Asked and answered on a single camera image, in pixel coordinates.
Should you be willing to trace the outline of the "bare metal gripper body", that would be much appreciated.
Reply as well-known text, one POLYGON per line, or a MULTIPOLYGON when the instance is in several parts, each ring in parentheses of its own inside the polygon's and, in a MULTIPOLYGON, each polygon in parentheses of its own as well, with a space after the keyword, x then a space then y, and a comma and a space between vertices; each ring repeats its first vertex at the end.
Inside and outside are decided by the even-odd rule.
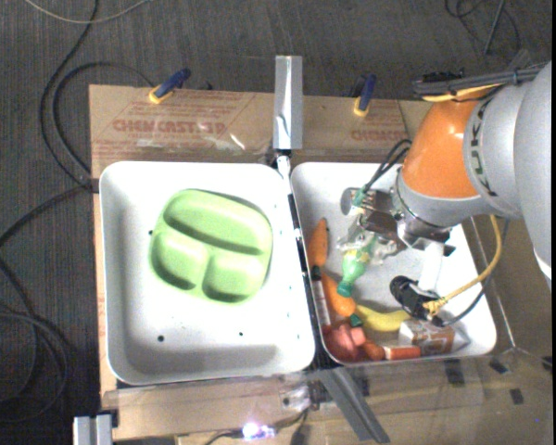
POLYGON ((346 188, 340 198, 344 215, 355 218, 352 231, 374 233, 380 241, 395 242, 397 249, 427 249, 431 245, 451 249, 450 227, 440 227, 414 215, 394 189, 380 191, 346 188))

